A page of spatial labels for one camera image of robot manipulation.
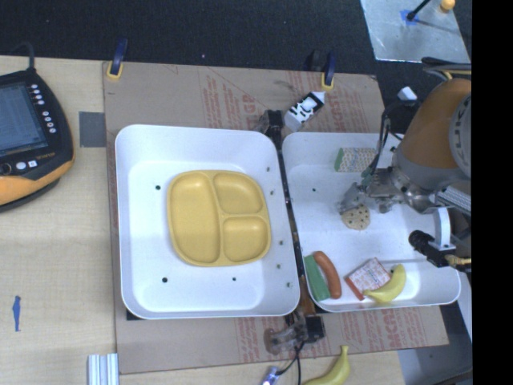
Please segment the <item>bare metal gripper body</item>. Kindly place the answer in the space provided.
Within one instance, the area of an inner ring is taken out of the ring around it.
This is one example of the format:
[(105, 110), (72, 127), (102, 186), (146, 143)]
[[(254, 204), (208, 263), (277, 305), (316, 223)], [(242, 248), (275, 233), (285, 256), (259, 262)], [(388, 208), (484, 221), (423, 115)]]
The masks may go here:
[(377, 210), (377, 200), (383, 198), (394, 200), (395, 205), (408, 205), (420, 214), (428, 214), (436, 210), (431, 192), (412, 182), (395, 167), (377, 169), (367, 186), (366, 193)]

